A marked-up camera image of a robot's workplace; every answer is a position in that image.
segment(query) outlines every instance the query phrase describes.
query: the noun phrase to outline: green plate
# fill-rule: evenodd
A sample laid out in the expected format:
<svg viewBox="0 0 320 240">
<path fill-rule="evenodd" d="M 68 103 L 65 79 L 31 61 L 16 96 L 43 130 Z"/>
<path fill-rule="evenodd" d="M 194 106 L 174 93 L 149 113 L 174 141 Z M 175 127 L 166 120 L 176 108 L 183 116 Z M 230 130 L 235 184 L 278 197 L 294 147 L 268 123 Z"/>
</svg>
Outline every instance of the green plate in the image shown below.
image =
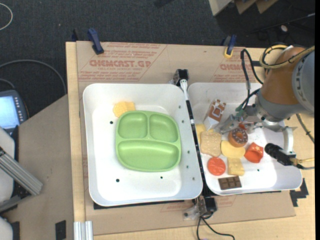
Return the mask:
<svg viewBox="0 0 320 240">
<path fill-rule="evenodd" d="M 128 111 L 116 125 L 115 151 L 120 163 L 132 170 L 165 172 L 181 159 L 181 139 L 176 121 L 152 111 Z"/>
</svg>

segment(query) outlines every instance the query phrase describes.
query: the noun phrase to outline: chocolate donut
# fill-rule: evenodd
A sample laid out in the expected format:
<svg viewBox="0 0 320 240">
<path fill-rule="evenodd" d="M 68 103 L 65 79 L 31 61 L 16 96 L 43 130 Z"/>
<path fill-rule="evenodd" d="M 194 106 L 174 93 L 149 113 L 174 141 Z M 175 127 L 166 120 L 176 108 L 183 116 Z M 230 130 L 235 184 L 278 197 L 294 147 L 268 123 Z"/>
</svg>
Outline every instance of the chocolate donut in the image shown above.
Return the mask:
<svg viewBox="0 0 320 240">
<path fill-rule="evenodd" d="M 229 132 L 228 139 L 232 146 L 239 148 L 248 142 L 248 134 L 246 130 L 238 127 Z"/>
</svg>

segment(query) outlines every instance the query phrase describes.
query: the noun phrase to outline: screen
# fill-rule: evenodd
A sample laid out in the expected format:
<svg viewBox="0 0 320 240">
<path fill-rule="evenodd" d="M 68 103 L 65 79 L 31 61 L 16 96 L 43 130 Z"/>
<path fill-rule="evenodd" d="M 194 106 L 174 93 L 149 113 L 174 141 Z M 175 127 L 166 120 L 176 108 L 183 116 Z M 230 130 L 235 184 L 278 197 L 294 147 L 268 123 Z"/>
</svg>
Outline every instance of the screen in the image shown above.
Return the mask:
<svg viewBox="0 0 320 240">
<path fill-rule="evenodd" d="M 0 97 L 0 126 L 11 129 L 19 125 L 15 101 L 12 96 Z"/>
</svg>

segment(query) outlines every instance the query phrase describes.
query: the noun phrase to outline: tomato slice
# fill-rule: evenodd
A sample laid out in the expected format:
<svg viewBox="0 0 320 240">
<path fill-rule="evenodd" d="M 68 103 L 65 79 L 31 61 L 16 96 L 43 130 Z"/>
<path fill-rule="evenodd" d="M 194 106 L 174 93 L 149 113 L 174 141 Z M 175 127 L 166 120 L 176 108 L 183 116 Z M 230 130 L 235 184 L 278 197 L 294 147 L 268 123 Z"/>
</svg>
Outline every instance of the tomato slice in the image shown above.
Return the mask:
<svg viewBox="0 0 320 240">
<path fill-rule="evenodd" d="M 222 175 L 226 171 L 226 164 L 219 157 L 210 158 L 207 167 L 209 172 L 215 176 Z"/>
</svg>

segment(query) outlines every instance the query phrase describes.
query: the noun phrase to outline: black floor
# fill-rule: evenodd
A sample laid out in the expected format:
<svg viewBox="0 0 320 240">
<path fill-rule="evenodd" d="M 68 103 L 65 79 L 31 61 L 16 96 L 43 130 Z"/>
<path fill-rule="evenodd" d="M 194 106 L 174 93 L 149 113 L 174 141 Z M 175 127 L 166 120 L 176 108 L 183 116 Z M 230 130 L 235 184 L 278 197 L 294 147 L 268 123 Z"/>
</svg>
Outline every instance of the black floor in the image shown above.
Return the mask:
<svg viewBox="0 0 320 240">
<path fill-rule="evenodd" d="M 253 5 L 242 15 L 231 3 L 213 16 L 208 0 L 0 0 L 13 12 L 11 24 L 0 30 L 0 65 L 37 60 L 56 69 L 66 82 L 65 43 L 74 29 L 87 40 L 95 28 L 101 41 L 212 45 L 237 35 L 237 46 L 266 48 L 275 42 L 309 47 L 315 44 L 316 0 L 279 0 L 260 14 Z M 288 33 L 255 29 L 294 21 Z M 0 6 L 0 28 L 10 13 Z M 64 95 L 58 76 L 32 62 L 0 66 L 0 79 L 12 82 L 30 116 Z M 0 91 L 10 89 L 0 81 Z"/>
</svg>

